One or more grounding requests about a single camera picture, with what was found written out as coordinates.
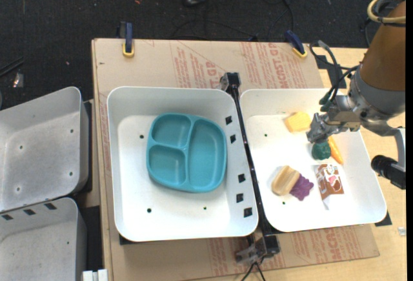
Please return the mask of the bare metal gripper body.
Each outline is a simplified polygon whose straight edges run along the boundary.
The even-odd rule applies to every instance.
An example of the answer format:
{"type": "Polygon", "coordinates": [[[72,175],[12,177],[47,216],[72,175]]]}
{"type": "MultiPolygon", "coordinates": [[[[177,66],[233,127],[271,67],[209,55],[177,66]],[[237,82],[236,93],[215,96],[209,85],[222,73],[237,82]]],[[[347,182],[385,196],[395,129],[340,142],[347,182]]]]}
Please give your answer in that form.
{"type": "Polygon", "coordinates": [[[368,103],[356,95],[336,95],[323,105],[323,128],[327,133],[358,131],[366,124],[368,103]]]}

